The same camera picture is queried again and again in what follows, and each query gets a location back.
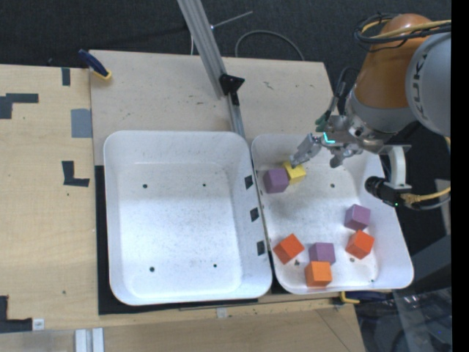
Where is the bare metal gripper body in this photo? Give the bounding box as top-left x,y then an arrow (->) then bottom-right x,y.
320,114 -> 412,158

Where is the yellow cube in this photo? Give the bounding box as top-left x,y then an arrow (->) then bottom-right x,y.
282,161 -> 307,186

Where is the purple cube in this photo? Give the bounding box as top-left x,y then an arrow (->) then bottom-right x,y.
343,203 -> 372,232
308,242 -> 337,265
262,167 -> 291,195

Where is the white plastic tray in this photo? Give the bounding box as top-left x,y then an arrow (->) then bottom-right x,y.
103,130 -> 273,307
250,133 -> 416,296

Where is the orange cube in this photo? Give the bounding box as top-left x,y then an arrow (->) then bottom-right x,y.
344,229 -> 376,260
303,260 -> 333,288
272,233 -> 306,265

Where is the pale wood board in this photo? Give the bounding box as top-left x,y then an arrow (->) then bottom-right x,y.
89,48 -> 364,328

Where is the black cylinder on white bracket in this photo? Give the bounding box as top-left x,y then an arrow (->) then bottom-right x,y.
363,144 -> 413,208

